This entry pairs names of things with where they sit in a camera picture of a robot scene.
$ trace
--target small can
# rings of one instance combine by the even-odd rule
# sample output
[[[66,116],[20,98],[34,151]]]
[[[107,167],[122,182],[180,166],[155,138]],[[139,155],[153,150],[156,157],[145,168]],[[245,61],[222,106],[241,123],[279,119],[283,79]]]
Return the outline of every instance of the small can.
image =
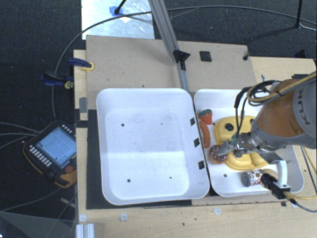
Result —
[[[250,170],[241,173],[241,181],[244,187],[261,184],[261,176],[264,174],[262,169]]]

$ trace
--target blue tape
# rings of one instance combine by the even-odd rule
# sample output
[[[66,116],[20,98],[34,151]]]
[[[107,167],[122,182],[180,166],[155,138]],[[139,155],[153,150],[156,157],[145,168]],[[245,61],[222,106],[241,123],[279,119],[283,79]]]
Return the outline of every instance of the blue tape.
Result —
[[[118,15],[123,15],[123,9],[120,9],[119,14],[114,14],[114,10],[117,9],[117,8],[118,8],[117,6],[111,6],[111,7],[109,7],[109,11],[110,11],[110,13],[111,13],[111,15],[112,15],[113,17],[116,17],[116,16],[118,16]]]

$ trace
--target yellow plastic dish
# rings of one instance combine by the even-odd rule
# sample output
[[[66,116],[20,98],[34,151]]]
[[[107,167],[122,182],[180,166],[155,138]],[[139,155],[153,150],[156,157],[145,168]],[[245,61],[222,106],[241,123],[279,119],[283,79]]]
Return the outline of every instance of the yellow plastic dish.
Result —
[[[240,133],[249,132],[251,130],[251,123],[255,117],[244,116]],[[232,140],[232,136],[237,132],[236,118],[226,117],[220,119],[213,128],[214,138],[216,144],[223,144],[225,140]],[[227,156],[225,164],[233,170],[247,171],[259,169],[268,165],[268,163],[256,152],[252,154],[243,154],[241,158],[236,158],[233,151]]]

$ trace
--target blue clamp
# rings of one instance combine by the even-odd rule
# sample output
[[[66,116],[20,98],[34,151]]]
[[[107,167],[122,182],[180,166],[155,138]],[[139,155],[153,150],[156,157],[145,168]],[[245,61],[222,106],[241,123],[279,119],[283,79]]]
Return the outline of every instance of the blue clamp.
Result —
[[[41,80],[46,86],[62,86],[67,81],[73,82],[74,78],[45,71],[44,75],[41,76]]]
[[[80,66],[83,70],[93,70],[94,64],[92,62],[87,62],[79,58],[69,58],[67,60],[69,65]]]

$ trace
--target wooden table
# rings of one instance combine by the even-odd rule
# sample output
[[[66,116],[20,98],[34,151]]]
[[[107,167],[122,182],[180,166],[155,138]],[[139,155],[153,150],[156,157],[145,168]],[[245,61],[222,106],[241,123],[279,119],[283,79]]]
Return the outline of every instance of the wooden table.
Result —
[[[74,56],[85,59],[86,51],[76,50]],[[283,80],[293,74],[307,74],[316,70],[314,62],[310,59],[250,57],[250,60],[257,82],[262,81],[261,75],[267,80]],[[75,67],[74,77],[75,107],[78,109],[79,99],[87,96],[87,72]],[[81,111],[80,120],[87,120],[85,110]],[[316,214],[293,208],[289,202],[283,207],[280,202],[274,202],[272,195],[269,195],[268,200],[263,200],[265,195],[258,195],[253,199],[255,202],[263,203],[248,203],[248,197],[239,198],[236,203],[217,197],[217,200],[212,203],[208,200],[203,206],[87,210],[87,129],[77,128],[76,136],[79,222],[94,223],[95,237],[305,238],[314,237],[317,233]],[[314,195],[315,190],[300,148],[295,147],[295,152],[305,180],[304,189],[299,195]],[[316,163],[316,150],[309,150],[309,154]],[[300,201],[300,203],[311,209],[317,208],[314,200]],[[120,219],[122,213],[128,214],[127,221]]]

